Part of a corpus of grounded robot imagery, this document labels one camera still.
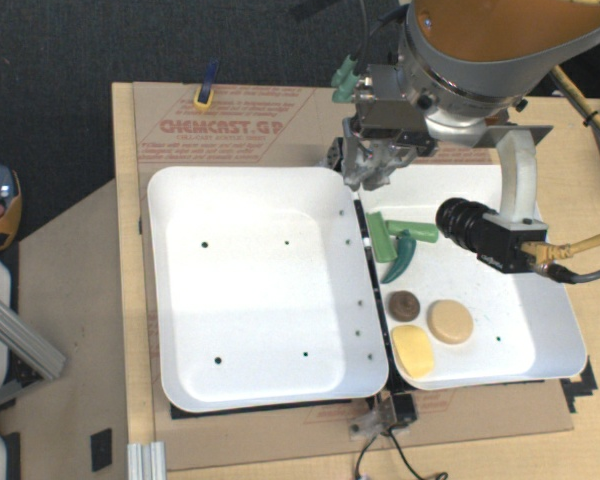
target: black fabric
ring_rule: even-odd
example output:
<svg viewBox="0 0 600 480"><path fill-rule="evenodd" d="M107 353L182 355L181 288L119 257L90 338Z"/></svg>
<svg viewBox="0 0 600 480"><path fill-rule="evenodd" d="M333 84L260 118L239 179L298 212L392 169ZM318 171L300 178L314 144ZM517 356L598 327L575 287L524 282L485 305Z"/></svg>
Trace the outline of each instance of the black fabric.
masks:
<svg viewBox="0 0 600 480"><path fill-rule="evenodd" d="M366 1L372 19L398 5ZM0 0L0 163L22 183L19 238L114 176L112 82L199 81L218 57L218 83L327 86L361 31L354 2L328 4ZM370 60L396 49L390 26Z"/></svg>

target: green connector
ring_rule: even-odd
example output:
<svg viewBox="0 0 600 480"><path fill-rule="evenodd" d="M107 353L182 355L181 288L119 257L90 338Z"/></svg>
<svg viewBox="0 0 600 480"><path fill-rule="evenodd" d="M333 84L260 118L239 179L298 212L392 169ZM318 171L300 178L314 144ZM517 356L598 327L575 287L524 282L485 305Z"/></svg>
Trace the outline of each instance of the green connector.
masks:
<svg viewBox="0 0 600 480"><path fill-rule="evenodd" d="M373 254L378 263L390 263L398 257L387 226L384 225L382 213L367 213L367 225L373 245Z"/></svg>
<svg viewBox="0 0 600 480"><path fill-rule="evenodd" d="M331 87L338 87L344 79L353 71L356 66L355 60L351 59L351 55L347 55L347 58L342 61L342 64L338 68L333 76L331 77Z"/></svg>
<svg viewBox="0 0 600 480"><path fill-rule="evenodd" d="M334 103L351 103L351 95L353 94L353 89L358 83L358 79L358 75L355 75L353 71L349 73L344 82L342 82L334 91L331 100Z"/></svg>
<svg viewBox="0 0 600 480"><path fill-rule="evenodd" d="M435 243L438 241L438 228L435 224L426 222L407 222L402 220L388 220L387 231L390 235L398 236L403 231L409 231L414 240Z"/></svg>

